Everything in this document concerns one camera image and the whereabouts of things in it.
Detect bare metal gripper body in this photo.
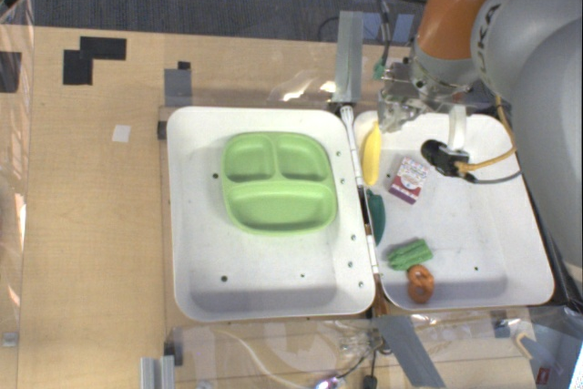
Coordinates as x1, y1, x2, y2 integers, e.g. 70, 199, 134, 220
378, 60, 471, 117

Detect yellow banana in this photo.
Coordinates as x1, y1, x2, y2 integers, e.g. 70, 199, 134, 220
360, 120, 384, 188

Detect thin black and white rod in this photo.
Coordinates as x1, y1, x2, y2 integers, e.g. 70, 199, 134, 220
340, 104, 382, 277

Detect white and purple carton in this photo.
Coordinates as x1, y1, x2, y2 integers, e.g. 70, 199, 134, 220
387, 155, 432, 206

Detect dark green pepper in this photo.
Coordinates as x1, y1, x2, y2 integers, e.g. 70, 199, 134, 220
364, 188, 388, 247

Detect white plastic tray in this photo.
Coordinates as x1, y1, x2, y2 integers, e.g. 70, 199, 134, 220
353, 109, 557, 312
165, 105, 377, 324

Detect green bean bundle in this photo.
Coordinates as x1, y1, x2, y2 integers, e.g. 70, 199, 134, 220
386, 238, 435, 272

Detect green divided plate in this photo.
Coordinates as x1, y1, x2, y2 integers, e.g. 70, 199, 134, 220
220, 130, 340, 238

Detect orange pretzel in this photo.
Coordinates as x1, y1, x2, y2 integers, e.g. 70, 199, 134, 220
405, 264, 435, 306

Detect black cylinder on white bracket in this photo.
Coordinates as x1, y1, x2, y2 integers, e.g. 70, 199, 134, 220
420, 104, 471, 179

